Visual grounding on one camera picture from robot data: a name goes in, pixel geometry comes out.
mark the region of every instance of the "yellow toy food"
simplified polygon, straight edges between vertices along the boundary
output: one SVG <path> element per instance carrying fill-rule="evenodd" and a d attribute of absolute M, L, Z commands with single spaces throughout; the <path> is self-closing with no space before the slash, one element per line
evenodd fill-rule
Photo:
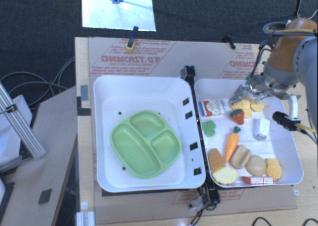
<path fill-rule="evenodd" d="M 282 177 L 282 167 L 278 159 L 269 158 L 266 160 L 266 175 L 274 179 Z"/>
<path fill-rule="evenodd" d="M 244 118 L 252 118 L 252 110 L 255 112 L 260 112 L 265 108 L 265 105 L 263 102 L 259 104 L 255 104 L 254 100 L 248 100 L 246 98 L 231 104 L 231 108 L 236 109 L 242 109 L 244 111 Z"/>
<path fill-rule="evenodd" d="M 251 155 L 245 168 L 253 176 L 262 176 L 266 171 L 266 163 L 262 157 Z"/>
<path fill-rule="evenodd" d="M 254 101 L 250 101 L 250 107 L 252 110 L 259 112 L 262 111 L 265 108 L 264 102 L 261 102 L 259 104 L 255 104 Z"/>
<path fill-rule="evenodd" d="M 239 173 L 236 169 L 224 165 L 214 171 L 212 176 L 220 184 L 232 184 L 238 179 Z"/>
<path fill-rule="evenodd" d="M 252 118 L 252 110 L 251 109 L 243 109 L 244 118 Z"/>

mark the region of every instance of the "white tray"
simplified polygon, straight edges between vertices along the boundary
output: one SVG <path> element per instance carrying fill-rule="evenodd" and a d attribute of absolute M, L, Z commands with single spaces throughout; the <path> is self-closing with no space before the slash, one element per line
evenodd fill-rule
<path fill-rule="evenodd" d="M 109 192 L 190 189 L 206 178 L 191 89 L 176 77 L 105 75 L 93 86 L 96 125 L 97 180 Z M 148 179 L 135 176 L 110 144 L 111 130 L 140 110 L 153 110 L 175 131 L 182 144 L 179 158 L 161 174 Z M 192 112 L 186 119 L 185 114 Z M 196 149 L 190 145 L 197 143 Z"/>
<path fill-rule="evenodd" d="M 203 132 L 203 139 L 206 153 L 208 154 L 212 149 L 217 148 L 224 156 L 226 140 L 229 133 L 233 132 L 234 126 L 237 124 L 230 119 L 229 114 L 232 111 L 229 99 L 234 95 L 235 90 L 239 85 L 244 84 L 244 80 L 232 79 L 200 79 L 195 84 L 195 92 L 197 102 L 204 99 L 221 99 L 225 108 L 225 115 L 203 117 L 202 112 L 199 111 L 201 122 L 212 120 L 216 124 L 216 134 L 209 138 Z M 239 125 L 241 131 L 239 135 L 239 145 L 244 145 L 251 150 L 252 154 L 259 155 L 266 158 L 277 158 L 283 168 L 281 179 L 274 181 L 273 185 L 292 185 L 297 184 L 303 179 L 303 168 L 297 153 L 295 142 L 292 133 L 278 125 L 273 119 L 272 115 L 275 111 L 285 112 L 283 102 L 276 97 L 264 99 L 265 108 L 261 112 L 253 112 L 251 119 L 244 118 L 244 124 Z M 253 127 L 256 120 L 264 117 L 270 120 L 269 136 L 264 141 L 258 141 L 253 136 Z M 245 168 L 238 170 L 239 178 L 235 183 L 229 185 L 222 185 L 217 182 L 219 186 L 224 188 L 234 187 L 251 187 L 263 186 L 256 184 L 247 184 L 242 181 L 242 176 L 251 176 Z"/>

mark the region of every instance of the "green plate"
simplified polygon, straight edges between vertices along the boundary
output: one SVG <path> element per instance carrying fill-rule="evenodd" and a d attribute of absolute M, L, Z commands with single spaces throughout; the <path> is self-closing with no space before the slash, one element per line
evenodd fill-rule
<path fill-rule="evenodd" d="M 160 174 L 181 152 L 173 129 L 151 110 L 139 111 L 115 126 L 110 143 L 125 166 L 141 178 Z"/>

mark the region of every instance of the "toy butter package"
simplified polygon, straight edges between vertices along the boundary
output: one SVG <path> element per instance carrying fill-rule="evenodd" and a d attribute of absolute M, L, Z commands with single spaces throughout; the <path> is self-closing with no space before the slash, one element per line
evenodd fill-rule
<path fill-rule="evenodd" d="M 224 115 L 225 110 L 221 100 L 203 100 L 200 108 L 204 117 Z"/>

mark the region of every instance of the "toy carrot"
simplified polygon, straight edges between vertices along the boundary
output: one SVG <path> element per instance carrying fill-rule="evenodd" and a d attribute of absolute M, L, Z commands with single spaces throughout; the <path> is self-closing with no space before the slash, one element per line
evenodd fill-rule
<path fill-rule="evenodd" d="M 227 145 L 225 148 L 225 161 L 228 162 L 233 155 L 235 148 L 237 147 L 239 143 L 239 135 L 238 132 L 240 131 L 240 128 L 235 126 L 234 127 L 234 132 L 230 133 L 228 140 L 227 140 Z"/>

